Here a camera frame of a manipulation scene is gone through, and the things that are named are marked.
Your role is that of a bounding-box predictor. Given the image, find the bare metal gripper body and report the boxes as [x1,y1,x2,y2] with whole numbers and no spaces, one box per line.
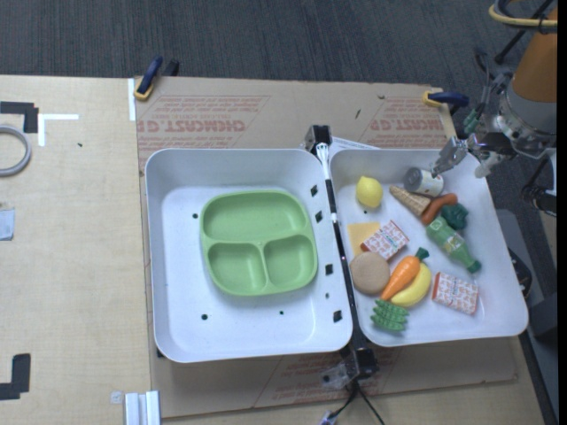
[465,112,558,159]

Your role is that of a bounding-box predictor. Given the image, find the small white can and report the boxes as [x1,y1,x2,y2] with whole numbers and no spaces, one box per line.
[403,166,445,197]

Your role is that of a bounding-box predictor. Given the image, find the orange sausage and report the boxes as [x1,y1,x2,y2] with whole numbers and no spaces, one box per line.
[420,192,459,227]

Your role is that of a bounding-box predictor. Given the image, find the tan ice cream cone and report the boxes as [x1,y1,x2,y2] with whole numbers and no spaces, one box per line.
[389,184,432,218]

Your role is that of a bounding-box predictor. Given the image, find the green plastic bottle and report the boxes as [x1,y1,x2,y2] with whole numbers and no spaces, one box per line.
[425,215,483,274]

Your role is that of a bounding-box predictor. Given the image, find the white plastic tray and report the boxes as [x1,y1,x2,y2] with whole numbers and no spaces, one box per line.
[144,148,354,365]
[328,148,530,349]

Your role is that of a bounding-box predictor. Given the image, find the yellow lemon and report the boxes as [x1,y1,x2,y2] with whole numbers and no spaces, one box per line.
[355,174,384,209]

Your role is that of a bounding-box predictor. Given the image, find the white paper sheet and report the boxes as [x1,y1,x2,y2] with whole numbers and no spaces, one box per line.
[330,135,378,151]

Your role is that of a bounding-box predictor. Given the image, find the orange and white carton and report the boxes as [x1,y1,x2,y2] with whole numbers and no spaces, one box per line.
[359,219,410,262]
[431,271,480,316]

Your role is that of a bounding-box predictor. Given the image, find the yellow cheese slice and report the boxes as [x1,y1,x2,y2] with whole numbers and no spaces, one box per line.
[346,221,383,257]

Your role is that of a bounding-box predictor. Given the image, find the orange carrot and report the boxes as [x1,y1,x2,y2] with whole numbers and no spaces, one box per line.
[380,246,431,302]

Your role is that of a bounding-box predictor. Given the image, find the yellow banana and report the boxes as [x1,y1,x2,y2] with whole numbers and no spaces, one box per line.
[390,261,433,308]

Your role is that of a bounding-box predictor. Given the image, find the tan round biscuit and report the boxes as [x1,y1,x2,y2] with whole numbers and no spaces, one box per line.
[348,251,392,297]

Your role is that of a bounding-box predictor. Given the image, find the green pea pods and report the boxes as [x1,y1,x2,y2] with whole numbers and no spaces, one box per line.
[369,298,410,333]

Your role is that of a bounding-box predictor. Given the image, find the brown cardboard board red print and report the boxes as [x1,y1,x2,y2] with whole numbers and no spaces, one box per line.
[134,75,520,421]

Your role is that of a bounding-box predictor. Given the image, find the green divided plate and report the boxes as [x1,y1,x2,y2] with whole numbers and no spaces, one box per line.
[198,189,320,298]

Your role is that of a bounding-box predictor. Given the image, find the white tape roll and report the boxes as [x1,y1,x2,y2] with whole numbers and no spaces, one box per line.
[0,123,34,178]

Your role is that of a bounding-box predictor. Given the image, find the black block with thin wires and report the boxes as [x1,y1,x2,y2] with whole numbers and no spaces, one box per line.
[304,124,333,152]
[320,346,381,391]

